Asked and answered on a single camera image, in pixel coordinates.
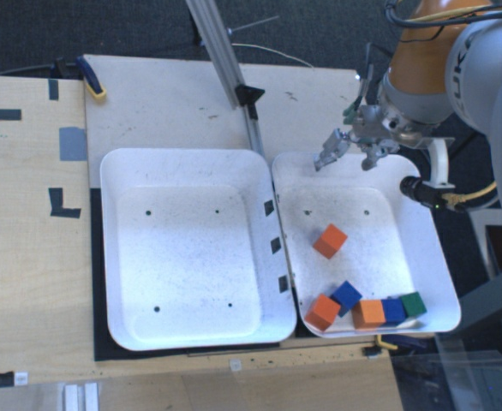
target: black connector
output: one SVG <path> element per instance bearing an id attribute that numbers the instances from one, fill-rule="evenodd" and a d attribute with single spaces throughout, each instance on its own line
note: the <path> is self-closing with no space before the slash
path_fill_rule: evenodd
<path id="1" fill-rule="evenodd" d="M 423 206 L 431 209 L 444 209 L 447 201 L 441 198 L 441 194 L 448 189 L 438 189 L 427 186 L 421 178 L 416 176 L 406 176 L 399 184 L 402 194 L 413 201 L 420 202 Z"/>

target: blue square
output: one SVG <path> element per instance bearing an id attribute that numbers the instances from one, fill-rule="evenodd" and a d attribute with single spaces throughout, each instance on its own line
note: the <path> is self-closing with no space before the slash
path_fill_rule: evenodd
<path id="1" fill-rule="evenodd" d="M 362 294 L 350 282 L 346 281 L 333 292 L 331 298 L 340 305 L 338 316 L 342 317 L 356 305 L 362 298 Z"/>
<path id="2" fill-rule="evenodd" d="M 403 309 L 403 303 L 398 298 L 388 298 L 381 300 L 381 302 L 386 318 L 384 326 L 399 325 L 407 318 L 405 309 Z"/>

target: white tray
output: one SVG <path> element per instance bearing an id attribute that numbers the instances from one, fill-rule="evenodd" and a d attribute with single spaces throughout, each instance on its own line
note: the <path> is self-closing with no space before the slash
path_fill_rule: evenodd
<path id="1" fill-rule="evenodd" d="M 417 176 L 407 159 L 390 155 L 363 171 L 363 154 L 347 153 L 319 172 L 314 155 L 286 152 L 272 165 L 278 208 L 302 318 L 320 294 L 327 296 L 345 280 L 363 299 L 397 297 L 419 291 L 427 313 L 397 327 L 359 331 L 351 313 L 320 337 L 378 333 L 441 332 L 460 321 L 460 305 L 430 211 L 405 197 L 399 183 Z M 327 259 L 312 245 L 329 223 L 347 241 Z"/>
<path id="2" fill-rule="evenodd" d="M 118 344 L 275 343 L 293 332 L 264 158 L 249 150 L 116 149 L 103 158 L 100 181 L 107 317 Z"/>

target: wooden block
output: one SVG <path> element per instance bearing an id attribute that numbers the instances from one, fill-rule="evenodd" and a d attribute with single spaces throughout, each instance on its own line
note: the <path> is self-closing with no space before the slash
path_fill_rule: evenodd
<path id="1" fill-rule="evenodd" d="M 346 239 L 348 239 L 348 236 L 330 223 L 314 243 L 314 248 L 330 259 L 346 242 Z"/>
<path id="2" fill-rule="evenodd" d="M 325 294 L 320 294 L 308 309 L 304 320 L 316 329 L 325 331 L 333 324 L 339 310 L 340 305 L 336 301 Z"/>
<path id="3" fill-rule="evenodd" d="M 380 300 L 360 300 L 351 312 L 356 329 L 376 329 L 386 322 Z"/>
<path id="4" fill-rule="evenodd" d="M 402 295 L 399 300 L 403 303 L 403 309 L 408 317 L 417 317 L 427 311 L 421 295 L 418 292 Z"/>
<path id="5" fill-rule="evenodd" d="M 362 298 L 362 294 L 350 282 L 345 281 L 333 292 L 331 298 L 340 305 L 338 316 L 343 317 Z"/>
<path id="6" fill-rule="evenodd" d="M 388 298 L 381 300 L 382 308 L 385 312 L 386 326 L 399 325 L 407 318 L 403 303 L 398 298 Z"/>

